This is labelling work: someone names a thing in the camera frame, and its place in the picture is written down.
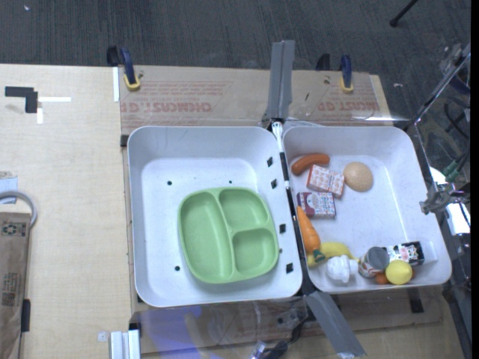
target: white tape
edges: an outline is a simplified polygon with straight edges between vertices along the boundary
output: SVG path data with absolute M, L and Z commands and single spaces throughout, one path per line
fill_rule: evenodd
M 113 101 L 120 101 L 120 83 L 118 82 L 118 67 L 113 68 Z
M 100 331 L 98 333 L 98 341 L 99 342 L 107 342 L 109 338 L 109 333 L 108 331 Z
M 43 123 L 43 108 L 41 106 L 37 107 L 37 123 Z
M 72 102 L 71 97 L 38 97 L 38 102 Z

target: toy banana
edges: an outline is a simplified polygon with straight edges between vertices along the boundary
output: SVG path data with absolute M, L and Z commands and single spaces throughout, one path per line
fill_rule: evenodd
M 340 257 L 341 255 L 347 255 L 351 260 L 359 261 L 351 254 L 349 248 L 341 242 L 323 242 L 321 243 L 321 253 L 324 254 L 326 260 L 331 257 Z
M 319 262 L 317 262 L 317 261 L 314 259 L 314 255 L 313 255 L 313 254 L 307 253 L 307 254 L 306 254 L 306 263 L 308 264 L 308 267 L 315 267 L 315 265 L 317 265 Z

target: yellow lemon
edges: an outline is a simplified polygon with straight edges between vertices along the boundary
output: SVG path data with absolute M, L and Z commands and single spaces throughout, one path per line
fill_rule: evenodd
M 412 278 L 412 267 L 403 260 L 393 260 L 385 270 L 386 277 L 393 284 L 405 284 Z

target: green divided plate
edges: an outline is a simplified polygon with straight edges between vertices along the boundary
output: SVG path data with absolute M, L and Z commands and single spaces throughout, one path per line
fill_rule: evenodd
M 191 193 L 180 204 L 178 225 L 186 263 L 203 282 L 257 277 L 278 261 L 278 240 L 268 206 L 250 189 Z

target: can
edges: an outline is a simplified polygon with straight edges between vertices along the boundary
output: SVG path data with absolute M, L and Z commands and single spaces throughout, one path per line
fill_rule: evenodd
M 384 248 L 370 248 L 359 260 L 358 273 L 365 278 L 374 278 L 379 272 L 384 272 L 389 264 L 389 254 Z

